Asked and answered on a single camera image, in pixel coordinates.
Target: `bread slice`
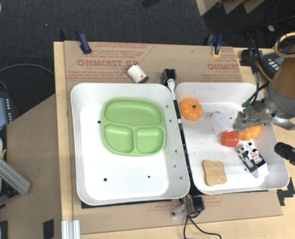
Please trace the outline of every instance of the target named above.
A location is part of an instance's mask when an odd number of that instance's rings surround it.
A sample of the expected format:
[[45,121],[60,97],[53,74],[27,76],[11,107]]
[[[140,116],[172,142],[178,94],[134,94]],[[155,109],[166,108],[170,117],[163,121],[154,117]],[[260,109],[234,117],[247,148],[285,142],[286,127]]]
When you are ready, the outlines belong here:
[[227,177],[222,161],[206,159],[203,161],[203,168],[205,172],[205,182],[208,186],[226,183]]

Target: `white tray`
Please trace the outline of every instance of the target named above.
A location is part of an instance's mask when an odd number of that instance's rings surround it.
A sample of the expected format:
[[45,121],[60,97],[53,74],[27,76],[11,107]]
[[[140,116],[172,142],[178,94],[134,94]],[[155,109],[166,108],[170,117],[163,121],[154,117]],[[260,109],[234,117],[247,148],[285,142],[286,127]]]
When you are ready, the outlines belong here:
[[[202,193],[259,191],[287,186],[289,175],[283,158],[274,152],[277,139],[272,125],[262,126],[259,137],[251,140],[267,163],[269,175],[265,178],[256,178],[245,170],[246,166],[236,154],[236,150],[248,141],[240,141],[235,148],[225,147],[221,145],[220,139],[213,132],[209,120],[211,113],[219,111],[223,114],[230,130],[233,130],[237,113],[243,110],[242,103],[255,90],[256,86],[247,83],[181,83],[176,87],[178,103],[185,98],[193,98],[198,100],[203,109],[203,116],[198,121],[182,118],[193,181]],[[262,98],[261,93],[259,94],[258,100]],[[225,184],[206,185],[202,167],[205,159],[220,160],[224,163],[227,176]]]
[[[111,153],[101,135],[103,104],[116,97],[157,103],[164,113],[164,149],[152,156]],[[82,83],[71,92],[77,192],[88,205],[184,197],[190,188],[172,96],[160,84]]]

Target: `blue clamp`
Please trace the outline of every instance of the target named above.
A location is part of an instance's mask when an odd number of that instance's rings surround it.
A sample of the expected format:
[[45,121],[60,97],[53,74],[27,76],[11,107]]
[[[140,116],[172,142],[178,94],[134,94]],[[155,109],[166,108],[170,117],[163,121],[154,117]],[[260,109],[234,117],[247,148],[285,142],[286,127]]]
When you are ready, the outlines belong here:
[[216,37],[215,47],[213,48],[213,57],[219,58],[221,56],[221,47],[222,47],[223,37],[221,34],[218,34]]
[[92,52],[85,31],[80,28],[76,29],[77,40],[81,42],[80,48],[83,51],[83,54],[89,54]]

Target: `wooden table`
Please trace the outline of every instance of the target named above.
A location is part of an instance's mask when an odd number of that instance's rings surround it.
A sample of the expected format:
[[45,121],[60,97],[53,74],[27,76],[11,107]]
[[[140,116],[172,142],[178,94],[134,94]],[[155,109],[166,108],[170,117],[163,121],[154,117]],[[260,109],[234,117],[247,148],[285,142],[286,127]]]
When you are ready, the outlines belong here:
[[[241,57],[243,49],[235,48],[235,54]],[[60,166],[60,188],[61,188],[61,212],[63,221],[72,221],[72,187],[70,169],[69,134],[67,119],[67,96],[65,82],[65,58],[64,43],[54,43],[54,66],[56,81],[56,106],[58,123],[58,147],[59,147],[59,166]],[[248,67],[240,66],[241,75],[244,82],[255,83],[251,70]],[[278,141],[295,146],[295,131],[287,131],[279,127],[274,127]],[[293,179],[295,187],[295,166],[289,164],[287,167],[290,177]],[[219,233],[224,239],[247,238],[295,238],[295,195],[293,198],[285,199],[285,206],[282,207],[283,215],[277,217],[236,220],[226,222],[215,222],[200,224],[200,227],[208,232]],[[214,236],[200,234],[193,226],[187,226],[187,237],[189,238],[215,238]],[[183,226],[171,226],[152,229],[140,229],[132,231],[120,231],[111,233],[100,233],[82,235],[83,239],[114,239],[114,238],[160,238],[160,239],[180,239],[183,238]]]

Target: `green plate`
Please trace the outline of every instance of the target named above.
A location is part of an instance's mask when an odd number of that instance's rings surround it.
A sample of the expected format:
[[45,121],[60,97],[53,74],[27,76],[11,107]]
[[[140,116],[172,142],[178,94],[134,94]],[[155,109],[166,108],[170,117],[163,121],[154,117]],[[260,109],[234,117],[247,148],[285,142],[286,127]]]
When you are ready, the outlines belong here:
[[101,129],[105,146],[113,153],[146,156],[165,145],[162,109],[138,98],[113,98],[103,106]]

